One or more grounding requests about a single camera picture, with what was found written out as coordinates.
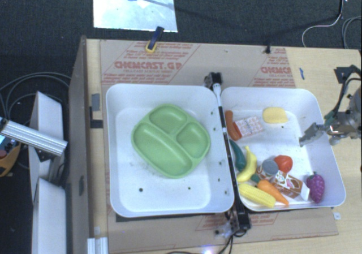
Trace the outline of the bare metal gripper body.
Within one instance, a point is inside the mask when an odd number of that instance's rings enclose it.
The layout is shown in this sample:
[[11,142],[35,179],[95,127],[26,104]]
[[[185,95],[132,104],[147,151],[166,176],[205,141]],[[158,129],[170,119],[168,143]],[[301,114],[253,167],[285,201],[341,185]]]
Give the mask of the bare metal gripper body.
[[330,145],[337,145],[342,139],[361,139],[361,114],[346,110],[339,112],[327,130]]

